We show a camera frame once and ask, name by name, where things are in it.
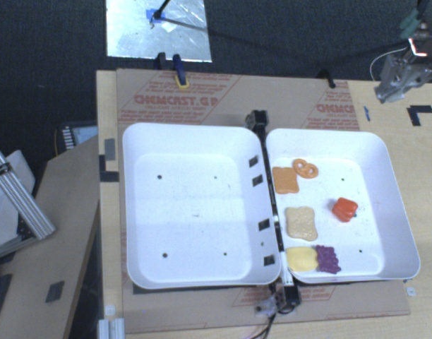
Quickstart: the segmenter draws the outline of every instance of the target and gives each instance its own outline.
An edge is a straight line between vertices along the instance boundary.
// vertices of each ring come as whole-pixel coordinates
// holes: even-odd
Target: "blue clamp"
[[[185,68],[183,62],[181,61],[180,55],[175,54],[172,57],[174,62],[174,69],[176,71],[175,82],[180,89],[187,89],[189,87],[189,81],[186,79]]]

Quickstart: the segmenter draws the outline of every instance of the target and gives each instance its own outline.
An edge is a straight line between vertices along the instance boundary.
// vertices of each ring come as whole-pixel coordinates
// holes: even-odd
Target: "empty white tray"
[[[280,272],[262,151],[243,128],[139,123],[123,137],[127,266],[144,288]]]
[[[291,167],[297,158],[315,164],[314,179],[298,176],[299,193],[276,194],[284,247],[332,246],[342,269],[336,275],[293,272],[305,283],[340,283],[414,277],[420,268],[412,231],[384,142],[372,133],[275,129],[267,137],[271,167]],[[339,197],[358,203],[356,217],[341,222],[331,209]],[[293,239],[287,207],[315,211],[318,238]]]

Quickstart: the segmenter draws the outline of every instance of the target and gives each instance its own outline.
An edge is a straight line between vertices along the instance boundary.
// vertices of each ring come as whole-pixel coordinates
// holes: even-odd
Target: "metal plate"
[[[167,59],[211,62],[203,0],[171,0],[152,28],[148,11],[163,1],[107,0],[108,56],[154,59],[165,52]]]

